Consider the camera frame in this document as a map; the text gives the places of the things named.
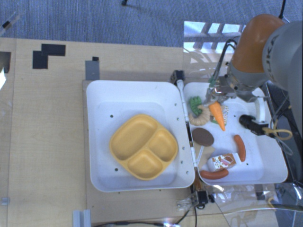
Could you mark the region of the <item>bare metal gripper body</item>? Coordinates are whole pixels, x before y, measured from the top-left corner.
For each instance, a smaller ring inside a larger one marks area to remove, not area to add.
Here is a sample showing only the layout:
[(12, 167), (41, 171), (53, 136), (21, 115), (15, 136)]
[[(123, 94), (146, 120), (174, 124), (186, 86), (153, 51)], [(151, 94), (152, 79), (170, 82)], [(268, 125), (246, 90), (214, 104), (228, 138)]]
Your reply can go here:
[(219, 76), (211, 85), (211, 95), (220, 99), (236, 98), (235, 89), (228, 83), (227, 76)]

